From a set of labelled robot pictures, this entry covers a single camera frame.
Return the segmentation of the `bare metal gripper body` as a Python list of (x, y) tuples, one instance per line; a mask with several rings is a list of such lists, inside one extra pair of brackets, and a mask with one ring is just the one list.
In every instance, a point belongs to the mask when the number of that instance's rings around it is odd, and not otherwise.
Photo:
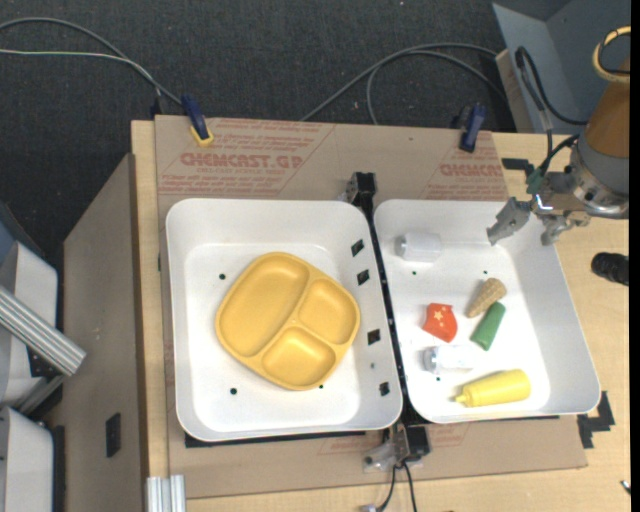
[(532, 209), (552, 216), (587, 223), (590, 218), (627, 220), (629, 199), (590, 174), (547, 173), (533, 195)]

